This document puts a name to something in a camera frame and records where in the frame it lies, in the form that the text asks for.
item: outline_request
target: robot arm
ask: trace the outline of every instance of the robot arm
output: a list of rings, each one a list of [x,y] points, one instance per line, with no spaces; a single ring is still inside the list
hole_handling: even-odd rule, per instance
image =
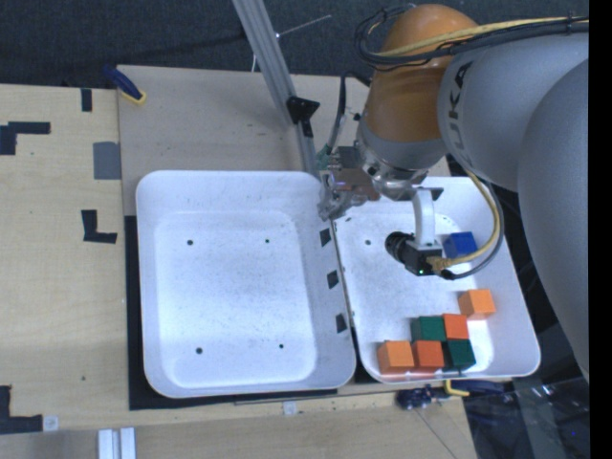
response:
[[[371,53],[368,36],[389,17]],[[321,217],[381,195],[411,199],[448,153],[517,192],[535,267],[588,381],[588,18],[479,27],[448,7],[409,6],[365,20],[356,43],[376,71],[354,147],[330,157]]]

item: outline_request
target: white tray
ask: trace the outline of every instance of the white tray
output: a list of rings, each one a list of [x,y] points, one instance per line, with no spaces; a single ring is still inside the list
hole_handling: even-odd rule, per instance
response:
[[[318,195],[303,172],[156,171],[140,181],[143,361],[159,393],[351,379],[355,349]]]
[[[472,231],[482,246],[492,233],[492,213],[468,177],[428,177],[423,186],[442,187],[434,203],[437,241],[456,231]],[[466,289],[490,289],[497,312],[486,320],[469,321],[476,365],[461,377],[472,379],[526,376],[540,362],[539,345],[506,241],[482,271],[454,281],[417,276],[385,250],[393,231],[414,232],[414,210],[409,202],[382,198],[351,208],[336,222],[339,256],[355,324],[361,361],[382,383],[415,383],[457,378],[456,371],[431,375],[408,372],[383,376],[376,350],[386,339],[410,339],[410,319],[459,313],[458,296]],[[464,263],[451,269],[462,273]]]

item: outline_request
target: table surface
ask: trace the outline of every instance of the table surface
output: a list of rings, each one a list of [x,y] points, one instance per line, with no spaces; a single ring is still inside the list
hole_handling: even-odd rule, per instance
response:
[[[226,133],[224,127],[239,133],[236,124],[261,128],[262,135],[276,128],[264,119],[275,114],[271,98],[257,99],[254,119],[240,107],[236,113],[236,104],[252,103],[253,90],[258,97],[267,96],[261,75],[189,72],[205,80],[203,99],[213,97],[228,77],[234,86],[245,84],[236,88],[233,99],[225,105],[216,103],[215,114],[232,118],[215,122],[220,134]],[[339,78],[293,79],[299,95],[321,102],[312,119],[319,149],[336,114]],[[367,89],[352,79],[347,85],[347,111],[358,113]],[[124,103],[114,90],[95,89],[92,94],[93,110],[83,112],[79,89],[0,85],[0,124],[45,121],[52,125],[50,135],[18,135],[16,155],[0,157],[0,384],[12,386],[11,416],[56,416],[62,430],[188,426],[218,420],[232,420],[233,426],[240,428],[246,426],[241,421],[250,417],[282,418],[282,403],[275,401],[129,410],[124,190],[121,180],[95,178],[93,144],[118,143],[120,109],[134,105]],[[349,118],[343,142],[350,142],[355,128]],[[436,165],[434,174],[448,174],[445,168],[442,163]],[[83,241],[83,209],[98,211],[98,230],[116,232],[115,244]],[[349,411],[371,413],[378,409],[389,417],[396,416],[391,390],[396,389],[384,384],[349,383],[337,396],[298,401],[297,409],[300,415],[314,414],[333,421],[338,414],[338,420],[348,426],[355,419]],[[462,442],[467,457],[473,457],[461,400],[448,400],[441,408],[445,420],[452,423],[447,427],[449,436],[461,437],[450,440]],[[406,433],[413,441],[425,440],[425,429],[431,435],[430,427]]]

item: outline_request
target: tray containing blocks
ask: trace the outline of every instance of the tray containing blocks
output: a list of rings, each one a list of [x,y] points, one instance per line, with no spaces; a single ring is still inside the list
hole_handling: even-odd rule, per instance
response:
[[[466,177],[429,177],[440,187],[434,203],[436,241],[454,257],[484,245],[492,214]],[[527,376],[540,350],[504,240],[481,271],[456,280],[411,273],[386,251],[394,231],[414,232],[409,202],[382,198],[336,221],[351,317],[361,363],[382,383]],[[453,267],[456,273],[470,263]]]

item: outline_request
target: dark floor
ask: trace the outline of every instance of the dark floor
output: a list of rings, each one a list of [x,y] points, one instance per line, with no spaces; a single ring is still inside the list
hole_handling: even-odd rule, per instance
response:
[[[328,76],[349,69],[371,73],[353,50],[353,32],[363,18],[383,7],[406,2],[445,4],[480,24],[589,13],[589,0],[264,2],[290,72]],[[248,71],[252,52],[230,0],[0,0],[0,83],[111,87],[101,72],[104,64]],[[542,336],[553,334],[557,320],[529,255],[516,196],[501,188],[496,191],[535,330]],[[567,346],[562,339],[556,341],[560,347]],[[571,358],[547,359],[545,346],[542,352],[543,365],[534,379],[545,384],[579,379]],[[564,355],[563,348],[555,349],[555,356],[559,354]],[[475,439],[483,436],[483,429],[473,429]],[[502,456],[483,451],[482,457]]]

